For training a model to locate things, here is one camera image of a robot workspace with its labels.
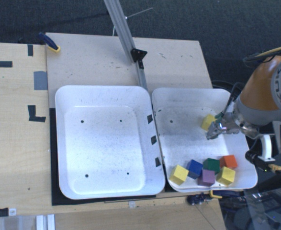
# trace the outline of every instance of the yellow block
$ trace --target yellow block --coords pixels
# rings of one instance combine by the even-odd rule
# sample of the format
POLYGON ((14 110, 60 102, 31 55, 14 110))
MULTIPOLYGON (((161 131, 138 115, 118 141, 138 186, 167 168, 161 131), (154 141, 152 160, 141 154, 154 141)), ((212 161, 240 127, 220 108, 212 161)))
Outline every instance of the yellow block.
POLYGON ((180 165, 176 165, 169 177, 169 180, 177 185, 181 185, 184 181, 186 181, 188 170, 180 165))
POLYGON ((227 167, 222 167, 220 172, 216 176, 216 181, 223 185, 230 185, 234 182, 236 171, 229 169, 227 167))
POLYGON ((211 125, 213 121, 215 121, 215 117, 211 114, 208 114, 202 121, 201 128, 204 130, 208 130, 208 127, 211 125))

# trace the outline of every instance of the green block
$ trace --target green block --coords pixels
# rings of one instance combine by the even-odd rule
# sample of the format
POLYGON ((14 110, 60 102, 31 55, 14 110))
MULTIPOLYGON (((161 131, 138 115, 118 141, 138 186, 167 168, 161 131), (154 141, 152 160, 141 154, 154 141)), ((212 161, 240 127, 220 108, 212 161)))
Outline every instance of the green block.
POLYGON ((203 162, 203 169, 215 171, 215 174, 218 174, 220 172, 220 161, 208 158, 203 162))

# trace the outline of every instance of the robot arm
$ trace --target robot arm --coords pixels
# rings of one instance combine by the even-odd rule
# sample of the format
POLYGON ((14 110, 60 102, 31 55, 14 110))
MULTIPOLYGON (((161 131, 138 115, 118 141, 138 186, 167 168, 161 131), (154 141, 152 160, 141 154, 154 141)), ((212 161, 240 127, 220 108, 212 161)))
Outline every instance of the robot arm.
MULTIPOLYGON (((242 132, 251 139, 262 141, 263 156, 260 159, 264 164, 268 159, 271 160, 268 135, 260 133, 260 128, 273 121, 281 121, 280 54, 281 50, 276 49, 252 57, 257 63, 256 69, 239 96, 234 99, 231 93, 224 110, 215 116, 216 120, 206 133, 208 140, 215 139, 220 134, 242 132)), ((251 153, 246 154, 246 158, 255 164, 255 157, 251 153)))

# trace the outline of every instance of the red block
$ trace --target red block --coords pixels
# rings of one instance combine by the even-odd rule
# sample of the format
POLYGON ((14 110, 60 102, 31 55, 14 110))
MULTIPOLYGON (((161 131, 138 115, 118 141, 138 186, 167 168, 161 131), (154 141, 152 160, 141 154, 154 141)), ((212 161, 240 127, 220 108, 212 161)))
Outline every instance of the red block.
POLYGON ((219 159, 219 161, 220 168, 225 166, 227 168, 234 169, 238 166, 234 155, 225 155, 221 159, 219 159))

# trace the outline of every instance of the blue square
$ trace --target blue square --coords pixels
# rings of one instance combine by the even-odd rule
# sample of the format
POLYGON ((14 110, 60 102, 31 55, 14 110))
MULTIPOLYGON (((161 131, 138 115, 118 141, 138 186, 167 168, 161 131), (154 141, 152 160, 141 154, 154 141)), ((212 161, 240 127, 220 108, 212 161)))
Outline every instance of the blue square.
POLYGON ((193 159, 186 166, 186 169, 189 170, 188 176, 192 179, 197 179, 201 175, 202 168, 203 164, 193 159))

